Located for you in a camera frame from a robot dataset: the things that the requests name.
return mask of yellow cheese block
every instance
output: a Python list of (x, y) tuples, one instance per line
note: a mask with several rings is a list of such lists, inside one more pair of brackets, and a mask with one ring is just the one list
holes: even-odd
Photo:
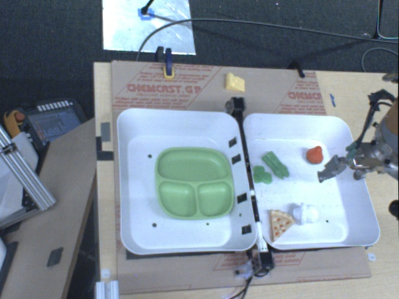
[(228, 73), (226, 75), (226, 90), (245, 92), (245, 80)]

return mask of green plate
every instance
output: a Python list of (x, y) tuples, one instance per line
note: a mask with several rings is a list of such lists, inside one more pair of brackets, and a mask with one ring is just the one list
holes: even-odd
[(212, 219), (234, 205), (228, 159), (209, 148), (169, 148), (156, 160), (156, 193), (162, 209), (179, 219)]

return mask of aluminum foil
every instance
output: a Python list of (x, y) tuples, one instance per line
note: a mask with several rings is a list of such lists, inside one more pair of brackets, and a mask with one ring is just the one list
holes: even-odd
[[(138, 51), (144, 39), (155, 29), (170, 21), (191, 17), (188, 0), (154, 0), (148, 13), (155, 17), (143, 16), (140, 9), (148, 1), (102, 0), (105, 50)], [(171, 48), (174, 54), (195, 55), (191, 23), (177, 24), (158, 32), (142, 51), (155, 52), (159, 46)]]

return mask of white tray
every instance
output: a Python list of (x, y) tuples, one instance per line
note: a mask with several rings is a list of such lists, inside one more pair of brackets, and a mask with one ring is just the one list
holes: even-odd
[[(238, 124), (225, 113), (132, 108), (117, 121), (121, 237), (136, 254), (240, 251), (256, 241), (249, 184)], [(230, 147), (229, 141), (236, 139)], [(212, 148), (231, 163), (235, 202), (218, 219), (183, 220), (167, 215), (158, 203), (155, 186), (157, 156), (172, 147)], [(231, 158), (241, 155), (241, 161)], [(238, 203), (237, 196), (247, 194)], [(243, 234), (243, 227), (251, 232)]]
[[(262, 233), (268, 244), (289, 250), (377, 242), (380, 229), (365, 180), (354, 180), (349, 168), (322, 184), (317, 178), (317, 171), (323, 170), (333, 155), (345, 156), (345, 147), (353, 141), (344, 121), (333, 116), (252, 114), (244, 121), (244, 131), (251, 167), (261, 165), (272, 173), (261, 157), (273, 151), (290, 173), (284, 179), (272, 175), (271, 184), (254, 185)], [(323, 149), (323, 163), (310, 164), (305, 153), (317, 145)], [(295, 224), (272, 242), (269, 211), (292, 214), (302, 202), (318, 208), (319, 220)]]

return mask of black carpet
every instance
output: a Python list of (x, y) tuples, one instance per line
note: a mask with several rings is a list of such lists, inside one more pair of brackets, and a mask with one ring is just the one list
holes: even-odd
[[(189, 0), (192, 17), (242, 19), (373, 37), (378, 0)], [(133, 52), (102, 48), (102, 0), (0, 0), (0, 113), (38, 100), (76, 98), (94, 115), (95, 61), (133, 60)], [(361, 71), (362, 54), (397, 44), (359, 41), (250, 25), (194, 23), (196, 56), (176, 62)], [(384, 0), (380, 26), (398, 35), (398, 0)], [(141, 60), (153, 60), (143, 54)], [(365, 58), (370, 72), (397, 70), (398, 58), (376, 50)]]

